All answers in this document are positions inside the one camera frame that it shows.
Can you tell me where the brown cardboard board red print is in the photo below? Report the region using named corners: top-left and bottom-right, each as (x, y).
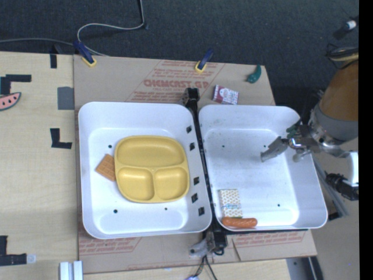
top-left (72, 54), bottom-right (318, 274)

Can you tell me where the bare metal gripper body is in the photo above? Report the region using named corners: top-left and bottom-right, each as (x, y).
top-left (288, 124), bottom-right (351, 163)

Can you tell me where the orange sausage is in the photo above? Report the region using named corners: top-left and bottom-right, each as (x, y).
top-left (221, 216), bottom-right (259, 230)

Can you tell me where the yellow divided plate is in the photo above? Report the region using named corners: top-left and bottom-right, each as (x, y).
top-left (114, 135), bottom-right (191, 204)

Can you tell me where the thin black and white rod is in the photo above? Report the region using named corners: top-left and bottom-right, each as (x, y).
top-left (189, 105), bottom-right (218, 258)

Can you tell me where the black cylinder on white bracket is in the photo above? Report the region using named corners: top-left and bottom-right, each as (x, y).
top-left (325, 151), bottom-right (359, 201)

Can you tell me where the pink watermelon slice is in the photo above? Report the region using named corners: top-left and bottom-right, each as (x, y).
top-left (0, 92), bottom-right (22, 111)

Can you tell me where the white plastic tray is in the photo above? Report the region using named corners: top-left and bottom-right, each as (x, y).
top-left (78, 101), bottom-right (213, 240)
top-left (198, 103), bottom-right (329, 232)

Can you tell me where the white orange patterned carton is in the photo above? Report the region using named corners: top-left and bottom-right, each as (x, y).
top-left (218, 188), bottom-right (244, 219)

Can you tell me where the red and white carton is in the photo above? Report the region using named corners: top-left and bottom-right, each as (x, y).
top-left (212, 84), bottom-right (240, 106)

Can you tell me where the black block with thin wires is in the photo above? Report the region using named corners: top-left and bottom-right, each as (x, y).
top-left (203, 230), bottom-right (228, 256)
top-left (180, 87), bottom-right (200, 108)

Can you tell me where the orange waffle biscuit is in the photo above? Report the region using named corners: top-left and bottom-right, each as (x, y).
top-left (94, 153), bottom-right (117, 183)

